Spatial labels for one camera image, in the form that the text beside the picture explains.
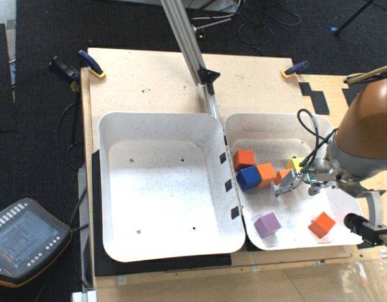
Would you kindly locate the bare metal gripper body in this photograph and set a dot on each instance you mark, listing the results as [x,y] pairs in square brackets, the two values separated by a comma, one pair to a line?
[320,171]

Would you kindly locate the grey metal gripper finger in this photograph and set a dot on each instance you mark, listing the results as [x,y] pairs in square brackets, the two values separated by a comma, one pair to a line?
[286,181]
[298,182]

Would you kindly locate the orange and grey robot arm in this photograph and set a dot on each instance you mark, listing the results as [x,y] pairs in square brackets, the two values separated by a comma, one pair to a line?
[363,127]

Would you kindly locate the orange cube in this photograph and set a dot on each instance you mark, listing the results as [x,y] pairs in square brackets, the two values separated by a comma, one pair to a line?
[243,159]
[279,175]
[266,173]
[321,225]

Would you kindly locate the yellow cube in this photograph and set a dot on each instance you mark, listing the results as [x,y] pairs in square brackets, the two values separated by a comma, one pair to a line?
[294,164]

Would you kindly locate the white plastic tray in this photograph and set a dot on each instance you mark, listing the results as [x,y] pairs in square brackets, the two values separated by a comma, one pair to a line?
[294,219]
[161,187]

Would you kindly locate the blue cube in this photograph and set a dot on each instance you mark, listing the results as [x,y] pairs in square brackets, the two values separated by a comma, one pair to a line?
[248,178]

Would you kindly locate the purple cube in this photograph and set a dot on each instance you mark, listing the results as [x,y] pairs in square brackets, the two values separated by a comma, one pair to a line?
[267,225]

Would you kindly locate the pale wood board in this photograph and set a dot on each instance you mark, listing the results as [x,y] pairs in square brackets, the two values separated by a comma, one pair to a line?
[155,83]

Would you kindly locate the black cylinder on white bracket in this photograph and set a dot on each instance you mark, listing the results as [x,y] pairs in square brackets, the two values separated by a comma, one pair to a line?
[364,226]

